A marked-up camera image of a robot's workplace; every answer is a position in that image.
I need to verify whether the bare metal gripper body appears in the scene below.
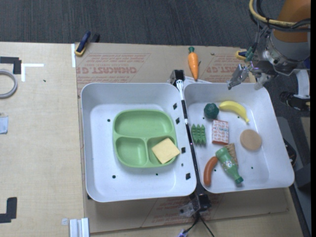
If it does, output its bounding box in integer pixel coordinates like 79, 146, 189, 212
249, 48, 307, 80

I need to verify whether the yellow banana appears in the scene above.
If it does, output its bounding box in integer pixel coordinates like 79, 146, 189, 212
218, 100, 250, 124

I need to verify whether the green broccoli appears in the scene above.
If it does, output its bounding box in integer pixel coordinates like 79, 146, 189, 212
203, 103, 220, 120

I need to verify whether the orange carrot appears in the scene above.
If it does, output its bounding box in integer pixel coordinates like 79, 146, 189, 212
188, 46, 200, 81

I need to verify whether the orange and white carton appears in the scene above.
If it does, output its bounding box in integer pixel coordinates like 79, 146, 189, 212
211, 119, 230, 146

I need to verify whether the tan round biscuit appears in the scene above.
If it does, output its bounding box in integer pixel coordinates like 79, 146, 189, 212
239, 129, 263, 151

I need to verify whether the green ridged lettuce piece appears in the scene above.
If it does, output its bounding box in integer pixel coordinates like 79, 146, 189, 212
191, 123, 207, 146

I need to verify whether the brown waffle cone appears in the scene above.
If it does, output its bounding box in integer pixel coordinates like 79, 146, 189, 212
224, 143, 239, 166

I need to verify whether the thin black and white rod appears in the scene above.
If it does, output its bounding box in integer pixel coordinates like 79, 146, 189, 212
176, 80, 201, 198

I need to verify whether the white plastic tray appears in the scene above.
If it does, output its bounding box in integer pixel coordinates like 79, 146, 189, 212
80, 82, 198, 203
184, 82, 295, 194

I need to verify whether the green bottle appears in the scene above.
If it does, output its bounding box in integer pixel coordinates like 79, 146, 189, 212
215, 146, 244, 185

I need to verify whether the orange sausage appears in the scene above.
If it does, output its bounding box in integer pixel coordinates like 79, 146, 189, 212
203, 156, 219, 188

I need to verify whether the yellow cheese slice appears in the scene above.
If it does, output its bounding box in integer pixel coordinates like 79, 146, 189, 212
151, 137, 181, 165

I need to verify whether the green divided plate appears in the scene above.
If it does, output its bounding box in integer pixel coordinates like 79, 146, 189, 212
113, 109, 179, 168

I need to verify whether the brown cardboard board red print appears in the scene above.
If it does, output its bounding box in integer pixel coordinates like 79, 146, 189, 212
75, 42, 297, 234

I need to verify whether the white tape roll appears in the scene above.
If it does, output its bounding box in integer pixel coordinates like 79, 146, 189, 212
0, 69, 19, 99

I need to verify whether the black cylinder on white bracket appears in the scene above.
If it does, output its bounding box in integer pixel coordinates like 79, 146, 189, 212
279, 69, 311, 112

